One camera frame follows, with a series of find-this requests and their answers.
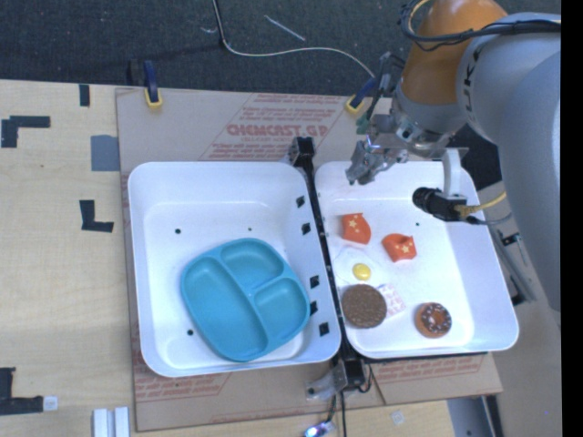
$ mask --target orange toy food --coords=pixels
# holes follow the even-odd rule
[[[393,262],[401,259],[412,259],[417,255],[413,237],[391,233],[383,238],[384,250]]]
[[[379,290],[364,283],[352,285],[343,294],[343,312],[354,327],[370,329],[383,323],[386,301]]]
[[[371,240],[371,228],[363,214],[343,215],[343,238],[356,243],[367,244]]]
[[[437,339],[450,331],[452,317],[438,302],[426,302],[415,313],[415,326],[425,337]]]

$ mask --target white cable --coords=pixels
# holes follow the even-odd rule
[[[353,56],[347,52],[344,52],[343,50],[340,50],[338,48],[318,47],[318,46],[316,46],[316,47],[302,47],[302,48],[293,48],[293,49],[289,49],[289,50],[282,50],[280,52],[270,52],[270,53],[266,53],[266,54],[248,54],[245,52],[239,52],[238,50],[235,50],[233,47],[231,47],[230,44],[227,42],[227,39],[225,37],[225,32],[224,32],[223,27],[222,27],[222,21],[220,20],[219,6],[217,5],[217,0],[211,0],[211,1],[212,1],[212,6],[213,6],[213,9],[215,12],[215,17],[217,19],[217,25],[219,27],[220,40],[222,41],[223,45],[225,45],[225,48],[227,48],[227,50],[229,50],[233,55],[249,56],[249,57],[263,57],[263,56],[279,56],[279,55],[297,54],[299,52],[314,52],[314,51],[333,52],[333,53],[340,54],[343,56],[348,56],[348,58],[350,58],[353,62],[357,63],[364,71],[366,71],[366,73],[370,77],[374,77],[373,71],[368,66],[366,66],[362,61],[360,61],[355,56]]]

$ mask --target black carpet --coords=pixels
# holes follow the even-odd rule
[[[3,79],[125,85],[131,59],[152,60],[159,84],[175,88],[349,96],[368,78],[359,65],[336,53],[235,56],[219,44],[211,0],[1,1]],[[397,25],[399,9],[408,1],[219,4],[227,39],[238,51],[328,46],[375,71],[385,52],[402,58],[408,53],[410,43]],[[561,0],[496,1],[508,13],[561,13]],[[467,127],[454,144],[470,147],[464,166],[478,189],[500,179],[496,147]]]

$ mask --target cardboard sheet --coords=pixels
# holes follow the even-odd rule
[[[357,117],[344,110],[344,97],[164,89],[163,98],[163,105],[152,109],[142,88],[116,91],[137,429],[325,413],[329,403],[308,401],[304,384],[322,377],[328,363],[178,380],[146,366],[139,349],[128,176],[149,161],[285,160],[294,136],[313,137],[316,167],[346,160],[358,139]],[[377,109],[388,112],[389,107],[383,99]],[[501,391],[490,354],[392,361],[372,369],[373,387],[350,395],[349,408]]]

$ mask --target red toy food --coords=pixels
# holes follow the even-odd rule
[[[343,215],[342,222],[344,239],[362,244],[371,240],[371,228],[362,213]]]
[[[412,259],[417,255],[413,237],[391,233],[383,238],[384,250],[393,262],[401,259]]]

